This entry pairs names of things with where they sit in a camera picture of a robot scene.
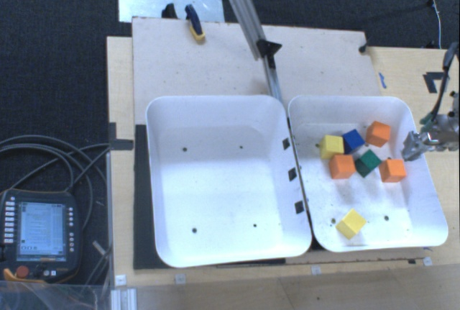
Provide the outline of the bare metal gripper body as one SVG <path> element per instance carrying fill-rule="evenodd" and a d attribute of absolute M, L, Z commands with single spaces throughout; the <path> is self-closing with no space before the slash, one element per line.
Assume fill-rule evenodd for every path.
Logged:
<path fill-rule="evenodd" d="M 438 115 L 428 130 L 430 149 L 437 152 L 459 149 L 459 118 L 453 113 Z"/>

